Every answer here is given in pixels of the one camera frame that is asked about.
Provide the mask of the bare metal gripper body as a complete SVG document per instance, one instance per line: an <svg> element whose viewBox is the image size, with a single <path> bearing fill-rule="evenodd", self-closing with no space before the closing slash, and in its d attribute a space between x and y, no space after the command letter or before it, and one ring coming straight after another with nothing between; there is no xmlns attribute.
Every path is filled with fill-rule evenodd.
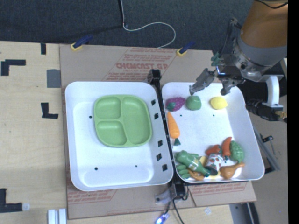
<svg viewBox="0 0 299 224"><path fill-rule="evenodd" d="M265 82L268 66L262 66L247 58L243 53L215 54L215 77L222 84L242 84L245 80Z"/></svg>

